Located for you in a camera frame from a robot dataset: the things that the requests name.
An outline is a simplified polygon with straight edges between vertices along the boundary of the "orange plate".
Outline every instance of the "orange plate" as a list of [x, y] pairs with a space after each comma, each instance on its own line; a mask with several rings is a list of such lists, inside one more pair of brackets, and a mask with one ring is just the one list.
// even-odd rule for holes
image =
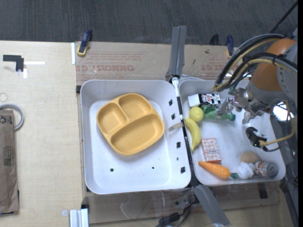
[[145, 150], [164, 133], [164, 123], [140, 94], [127, 93], [103, 105], [97, 112], [97, 124], [110, 146], [122, 155]]

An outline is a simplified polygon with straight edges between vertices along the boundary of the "red and white box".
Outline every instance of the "red and white box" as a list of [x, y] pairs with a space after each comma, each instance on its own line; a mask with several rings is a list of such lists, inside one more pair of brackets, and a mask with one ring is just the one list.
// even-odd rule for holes
[[202, 139], [202, 150], [206, 162], [220, 163], [221, 155], [215, 138]]

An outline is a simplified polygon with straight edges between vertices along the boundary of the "beige table surface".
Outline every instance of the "beige table surface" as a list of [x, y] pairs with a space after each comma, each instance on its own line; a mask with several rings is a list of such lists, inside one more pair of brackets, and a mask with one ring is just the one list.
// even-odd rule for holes
[[[17, 104], [25, 115], [24, 125], [16, 132], [19, 212], [0, 216], [0, 226], [67, 227], [68, 217], [62, 211], [79, 209], [82, 201], [76, 70], [71, 63], [71, 43], [0, 41], [0, 51], [21, 55], [25, 61], [45, 61], [45, 65], [28, 65], [24, 79], [15, 72], [14, 62], [0, 60], [0, 92], [8, 96], [6, 103]], [[275, 205], [225, 213], [234, 227], [292, 226], [281, 191], [279, 199]], [[157, 223], [157, 219], [149, 219], [94, 226], [152, 227]], [[182, 226], [213, 225], [205, 213], [200, 213], [190, 215]]]

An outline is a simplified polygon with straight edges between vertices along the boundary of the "small box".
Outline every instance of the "small box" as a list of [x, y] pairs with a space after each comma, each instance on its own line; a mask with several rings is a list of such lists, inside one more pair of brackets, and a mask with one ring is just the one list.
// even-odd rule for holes
[[188, 103], [190, 107], [198, 106], [202, 107], [206, 105], [208, 107], [218, 108], [221, 105], [219, 94], [194, 94], [188, 96]]
[[202, 150], [206, 162], [220, 163], [221, 155], [215, 138], [202, 139]]

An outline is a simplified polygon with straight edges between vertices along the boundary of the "can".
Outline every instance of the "can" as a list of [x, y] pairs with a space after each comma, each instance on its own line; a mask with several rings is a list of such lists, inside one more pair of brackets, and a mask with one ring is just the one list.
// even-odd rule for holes
[[255, 167], [254, 173], [259, 176], [274, 178], [278, 174], [278, 166], [273, 162], [257, 161]]

